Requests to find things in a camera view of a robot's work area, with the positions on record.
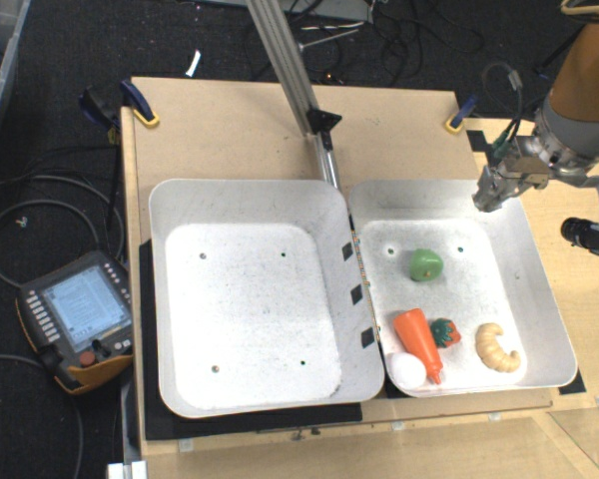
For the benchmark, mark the white plastic tray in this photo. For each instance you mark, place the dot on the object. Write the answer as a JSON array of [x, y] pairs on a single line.
[[474, 277], [252, 312]]

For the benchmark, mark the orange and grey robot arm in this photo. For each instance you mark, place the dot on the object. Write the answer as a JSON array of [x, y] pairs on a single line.
[[579, 83]]

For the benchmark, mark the pale wood board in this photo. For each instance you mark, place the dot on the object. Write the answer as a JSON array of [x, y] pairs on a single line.
[[229, 133]]

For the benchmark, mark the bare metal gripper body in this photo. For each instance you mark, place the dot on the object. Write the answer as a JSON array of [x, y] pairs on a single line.
[[527, 161]]

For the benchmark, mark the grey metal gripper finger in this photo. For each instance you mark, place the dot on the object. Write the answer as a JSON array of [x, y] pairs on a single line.
[[486, 192], [509, 188]]

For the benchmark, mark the white toy egg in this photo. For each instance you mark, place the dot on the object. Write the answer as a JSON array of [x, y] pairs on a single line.
[[408, 370]]

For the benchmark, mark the beige toy croissant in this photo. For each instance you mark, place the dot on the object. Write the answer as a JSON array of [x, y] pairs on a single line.
[[492, 349]]

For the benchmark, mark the red toy strawberry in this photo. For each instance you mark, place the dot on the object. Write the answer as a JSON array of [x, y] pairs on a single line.
[[446, 333]]

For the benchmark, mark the orange toy carrot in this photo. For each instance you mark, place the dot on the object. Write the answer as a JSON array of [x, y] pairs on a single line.
[[417, 338]]

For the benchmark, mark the green toy pepper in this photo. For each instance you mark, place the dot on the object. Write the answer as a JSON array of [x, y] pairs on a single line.
[[425, 265]]

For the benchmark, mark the black cylinder on white bracket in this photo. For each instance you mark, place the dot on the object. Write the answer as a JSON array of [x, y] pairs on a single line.
[[585, 233]]

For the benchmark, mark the clear plastic storage bin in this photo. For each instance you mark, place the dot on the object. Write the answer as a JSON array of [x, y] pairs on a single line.
[[7, 68]]

